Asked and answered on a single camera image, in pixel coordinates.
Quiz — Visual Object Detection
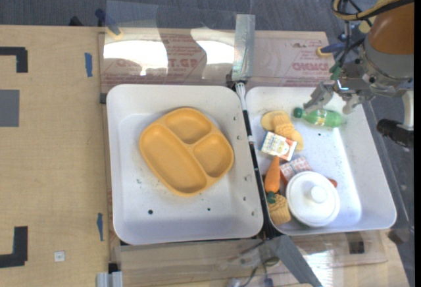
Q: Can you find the orange divided plate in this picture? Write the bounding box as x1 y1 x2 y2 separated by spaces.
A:
138 107 235 199

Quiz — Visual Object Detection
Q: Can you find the white printed carton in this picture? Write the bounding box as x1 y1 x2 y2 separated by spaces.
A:
259 130 298 162

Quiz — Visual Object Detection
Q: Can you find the thin black and white rod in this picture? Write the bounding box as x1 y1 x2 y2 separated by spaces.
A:
234 81 274 241

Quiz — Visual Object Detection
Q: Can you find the white plastic tray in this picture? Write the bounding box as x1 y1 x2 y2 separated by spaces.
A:
244 86 398 237
105 83 265 246

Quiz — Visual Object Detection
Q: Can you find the orange carrot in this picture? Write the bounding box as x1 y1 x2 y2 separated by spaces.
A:
263 155 282 205

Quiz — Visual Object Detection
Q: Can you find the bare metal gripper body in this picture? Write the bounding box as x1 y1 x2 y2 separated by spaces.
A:
333 60 414 99

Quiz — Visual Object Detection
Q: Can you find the red and white packet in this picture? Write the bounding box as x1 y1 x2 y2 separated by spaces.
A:
279 156 314 183

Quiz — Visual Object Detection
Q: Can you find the green plastic bottle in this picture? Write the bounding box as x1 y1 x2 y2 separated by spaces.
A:
293 107 344 129

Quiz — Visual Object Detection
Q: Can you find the black cylinder on white bracket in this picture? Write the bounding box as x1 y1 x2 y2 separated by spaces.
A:
376 90 415 149

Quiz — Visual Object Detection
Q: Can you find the white pot with lid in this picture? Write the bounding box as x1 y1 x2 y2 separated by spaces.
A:
285 170 341 228

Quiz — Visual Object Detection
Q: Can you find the brown cardboard board red print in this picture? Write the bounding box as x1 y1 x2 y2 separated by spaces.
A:
98 30 401 280

